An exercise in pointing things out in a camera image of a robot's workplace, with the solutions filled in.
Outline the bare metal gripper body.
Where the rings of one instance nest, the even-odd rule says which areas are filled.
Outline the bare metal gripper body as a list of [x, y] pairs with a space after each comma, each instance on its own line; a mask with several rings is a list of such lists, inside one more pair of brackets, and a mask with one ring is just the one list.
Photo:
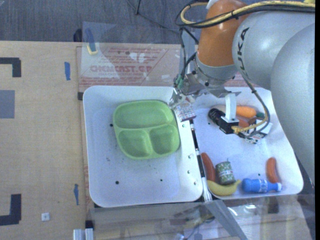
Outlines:
[[178, 89], [185, 96], [212, 94], [217, 98], [222, 98], [231, 93], [225, 89], [225, 82], [224, 79], [210, 77], [201, 71], [193, 70], [180, 78]]

